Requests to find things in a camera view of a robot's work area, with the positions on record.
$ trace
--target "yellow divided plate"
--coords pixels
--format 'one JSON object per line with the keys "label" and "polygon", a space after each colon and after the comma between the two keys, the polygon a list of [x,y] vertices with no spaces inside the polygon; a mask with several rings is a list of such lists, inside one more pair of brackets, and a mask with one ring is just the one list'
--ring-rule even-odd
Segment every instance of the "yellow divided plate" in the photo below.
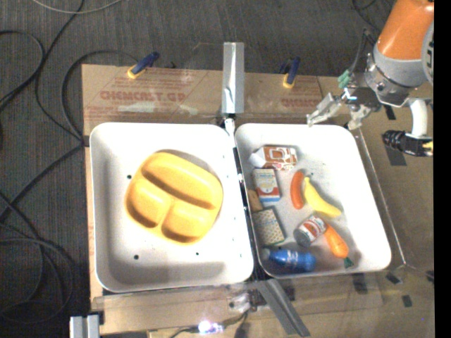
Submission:
{"label": "yellow divided plate", "polygon": [[132,177],[124,204],[128,216],[152,234],[191,244],[213,226],[222,202],[217,177],[184,158],[156,152]]}

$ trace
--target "dark gray floor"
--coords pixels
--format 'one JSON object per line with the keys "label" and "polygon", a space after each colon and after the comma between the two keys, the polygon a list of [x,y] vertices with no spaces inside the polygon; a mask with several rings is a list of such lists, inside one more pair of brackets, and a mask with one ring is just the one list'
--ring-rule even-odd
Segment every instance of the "dark gray floor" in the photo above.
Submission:
{"label": "dark gray floor", "polygon": [[[69,11],[81,2],[39,1]],[[112,1],[85,0],[82,10]],[[371,0],[355,2],[365,7]],[[247,72],[276,73],[288,58],[299,56],[299,74],[338,76],[354,60],[363,27],[377,37],[392,3],[377,0],[357,11],[352,0],[126,0],[75,16],[38,76],[17,94],[8,95],[33,73],[40,59],[39,47],[29,35],[9,31],[33,35],[47,52],[72,15],[31,0],[0,0],[0,336],[67,337],[68,318],[89,313],[84,154],[76,134],[59,127],[39,107],[71,131],[61,108],[64,100],[70,121],[82,129],[78,65],[62,88],[66,72],[79,58],[96,50],[118,50],[136,58],[158,51],[161,57],[155,66],[172,62],[177,68],[218,70],[221,57],[209,53],[224,42],[244,42]],[[123,54],[97,54],[82,61],[133,62]],[[24,238],[11,227],[26,234],[27,240],[11,241]],[[37,245],[30,243],[29,238],[35,237],[54,262],[61,288],[49,259],[44,257],[42,263]],[[70,270],[46,244],[62,250]],[[62,314],[37,325],[11,322],[55,313],[70,292],[70,271],[73,292]],[[36,294],[30,297],[38,282]]]}

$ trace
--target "yellow banana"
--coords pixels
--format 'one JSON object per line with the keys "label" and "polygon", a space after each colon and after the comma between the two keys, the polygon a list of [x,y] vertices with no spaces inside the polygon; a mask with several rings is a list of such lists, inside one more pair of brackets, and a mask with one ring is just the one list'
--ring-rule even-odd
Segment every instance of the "yellow banana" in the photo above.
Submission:
{"label": "yellow banana", "polygon": [[341,210],[325,201],[310,183],[310,178],[305,177],[304,198],[311,207],[319,214],[328,218],[336,218],[341,215]]}

